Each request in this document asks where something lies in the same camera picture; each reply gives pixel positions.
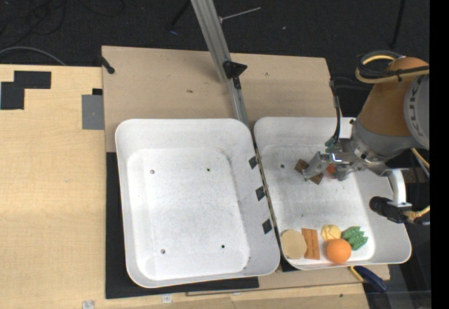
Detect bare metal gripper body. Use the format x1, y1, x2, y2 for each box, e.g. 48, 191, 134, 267
328, 140, 387, 173

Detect brown chocolate biscuit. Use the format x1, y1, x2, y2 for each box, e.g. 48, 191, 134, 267
293, 159, 326, 185

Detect white plastic tray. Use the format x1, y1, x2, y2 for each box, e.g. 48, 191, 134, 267
114, 118, 281, 289
253, 116, 413, 271

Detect yellow faceted toy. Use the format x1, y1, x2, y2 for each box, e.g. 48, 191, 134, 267
321, 224, 342, 242

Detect green pea pods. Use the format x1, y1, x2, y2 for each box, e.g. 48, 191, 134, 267
340, 225, 370, 251

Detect orange rectangular waffle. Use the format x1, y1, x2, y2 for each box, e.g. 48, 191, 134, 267
301, 228, 321, 261

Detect orange fruit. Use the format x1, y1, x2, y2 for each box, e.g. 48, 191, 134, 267
326, 238, 353, 265

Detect round tan biscuit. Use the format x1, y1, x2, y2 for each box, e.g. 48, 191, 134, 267
280, 229, 308, 260

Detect brown cardboard board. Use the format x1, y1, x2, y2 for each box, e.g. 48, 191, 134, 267
101, 46, 391, 296

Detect black cylinder on white bracket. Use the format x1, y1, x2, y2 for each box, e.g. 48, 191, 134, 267
368, 167, 414, 225

